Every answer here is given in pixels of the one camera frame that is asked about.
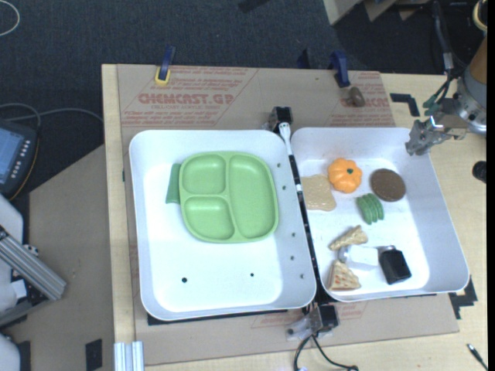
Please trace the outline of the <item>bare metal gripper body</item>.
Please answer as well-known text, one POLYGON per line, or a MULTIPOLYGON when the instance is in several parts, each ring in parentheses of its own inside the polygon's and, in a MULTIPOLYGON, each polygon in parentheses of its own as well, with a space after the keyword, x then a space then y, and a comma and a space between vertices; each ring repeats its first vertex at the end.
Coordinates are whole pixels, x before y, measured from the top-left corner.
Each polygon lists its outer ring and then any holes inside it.
POLYGON ((450 97, 428 107, 428 131, 433 141, 463 139, 468 132, 486 136, 486 109, 474 99, 450 97))

